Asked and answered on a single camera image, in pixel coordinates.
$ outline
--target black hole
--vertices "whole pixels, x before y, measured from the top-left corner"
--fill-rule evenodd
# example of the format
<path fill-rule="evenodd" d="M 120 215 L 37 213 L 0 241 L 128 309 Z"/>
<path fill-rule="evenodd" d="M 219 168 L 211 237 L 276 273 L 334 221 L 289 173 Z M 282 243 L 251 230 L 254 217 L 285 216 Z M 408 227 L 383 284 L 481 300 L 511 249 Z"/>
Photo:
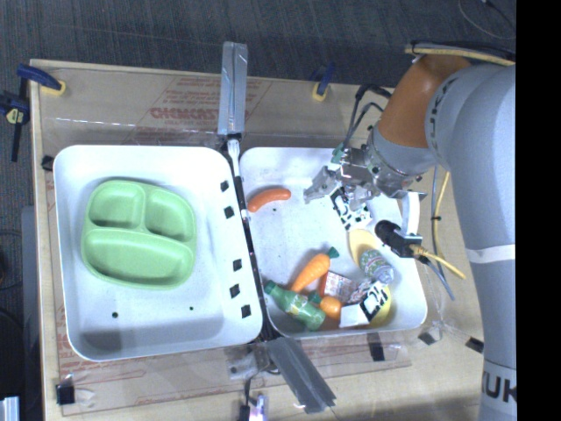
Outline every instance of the black hole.
<path fill-rule="evenodd" d="M 238 295 L 239 295 L 239 284 L 230 287 L 230 296 L 232 298 L 235 298 Z"/>
<path fill-rule="evenodd" d="M 242 306 L 242 318 L 249 317 L 252 314 L 252 308 L 249 304 Z"/>

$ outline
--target bottle cap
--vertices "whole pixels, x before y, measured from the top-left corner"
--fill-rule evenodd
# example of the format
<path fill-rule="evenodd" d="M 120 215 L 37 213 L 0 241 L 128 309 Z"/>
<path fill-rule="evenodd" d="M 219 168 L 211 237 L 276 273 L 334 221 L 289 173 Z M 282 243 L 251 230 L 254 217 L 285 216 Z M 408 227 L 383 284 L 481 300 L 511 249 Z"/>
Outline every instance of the bottle cap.
<path fill-rule="evenodd" d="M 320 302 L 322 302 L 322 297 L 319 295 L 319 293 L 317 293 L 317 291 L 314 290 L 309 293 L 308 301 L 311 301 L 312 303 L 315 304 L 319 304 Z"/>
<path fill-rule="evenodd" d="M 265 293 L 267 293 L 268 295 L 271 294 L 271 292 L 273 291 L 273 289 L 277 286 L 277 284 L 275 284 L 273 281 L 269 281 L 264 288 Z"/>

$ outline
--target black connector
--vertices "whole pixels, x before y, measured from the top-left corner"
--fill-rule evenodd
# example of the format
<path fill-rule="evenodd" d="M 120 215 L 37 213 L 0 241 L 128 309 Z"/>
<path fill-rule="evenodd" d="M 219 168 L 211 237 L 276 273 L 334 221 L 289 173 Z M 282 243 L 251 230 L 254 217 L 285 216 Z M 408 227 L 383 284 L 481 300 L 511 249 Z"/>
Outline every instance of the black connector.
<path fill-rule="evenodd" d="M 378 222 L 374 231 L 384 244 L 388 245 L 400 257 L 413 257 L 411 245 L 421 245 L 423 237 L 420 235 L 400 233 L 400 227 L 388 220 Z"/>

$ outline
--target white object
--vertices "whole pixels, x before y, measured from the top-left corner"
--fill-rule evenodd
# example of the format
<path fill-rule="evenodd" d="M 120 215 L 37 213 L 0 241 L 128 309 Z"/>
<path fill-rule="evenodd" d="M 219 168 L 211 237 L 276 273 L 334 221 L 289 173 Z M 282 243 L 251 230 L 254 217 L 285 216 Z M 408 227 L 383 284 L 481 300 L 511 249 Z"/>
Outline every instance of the white object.
<path fill-rule="evenodd" d="M 53 171 L 67 334 L 78 354 L 125 359 L 240 345 L 259 335 L 263 315 L 231 169 L 220 153 L 194 146 L 70 146 L 56 156 Z M 192 206 L 195 266 L 178 288 L 126 287 L 84 265 L 80 242 L 89 196 L 114 178 L 164 187 Z"/>
<path fill-rule="evenodd" d="M 285 187 L 292 192 L 286 201 L 265 204 L 250 216 L 250 229 L 259 271 L 264 282 L 271 279 L 288 286 L 316 253 L 327 252 L 334 246 L 340 256 L 331 261 L 331 271 L 353 279 L 357 286 L 364 273 L 353 261 L 348 247 L 348 232 L 339 220 L 328 196 L 304 202 L 307 189 L 317 170 L 331 160 L 329 148 L 257 147 L 242 154 L 240 173 L 244 178 L 245 198 L 249 201 L 261 190 Z M 368 204 L 373 221 L 366 227 L 373 235 L 375 222 L 388 219 L 401 225 L 401 213 L 396 200 L 377 196 Z M 395 270 L 390 285 L 392 308 L 387 323 L 365 332 L 414 329 L 427 316 L 423 286 L 413 259 L 404 259 L 386 246 L 380 253 Z M 305 291 L 316 289 L 317 282 Z M 288 317 L 272 298 L 266 296 L 268 316 L 283 334 L 292 337 L 355 335 L 357 329 L 339 329 L 337 322 L 326 319 L 317 332 L 307 332 L 302 324 Z"/>

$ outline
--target bin hole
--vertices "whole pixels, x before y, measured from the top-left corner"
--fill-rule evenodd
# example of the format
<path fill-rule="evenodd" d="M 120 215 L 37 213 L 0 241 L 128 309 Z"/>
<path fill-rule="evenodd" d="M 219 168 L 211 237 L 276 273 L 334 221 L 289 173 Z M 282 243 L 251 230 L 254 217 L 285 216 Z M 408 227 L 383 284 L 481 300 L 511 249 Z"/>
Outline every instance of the bin hole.
<path fill-rule="evenodd" d="M 235 298 L 238 295 L 239 295 L 239 284 L 230 287 L 230 297 Z"/>
<path fill-rule="evenodd" d="M 226 215 L 226 218 L 233 217 L 234 210 L 231 208 L 231 206 L 228 206 L 226 209 L 224 209 L 224 214 Z"/>
<path fill-rule="evenodd" d="M 249 304 L 242 306 L 242 318 L 249 317 L 251 314 L 252 314 L 252 308 L 249 306 Z"/>

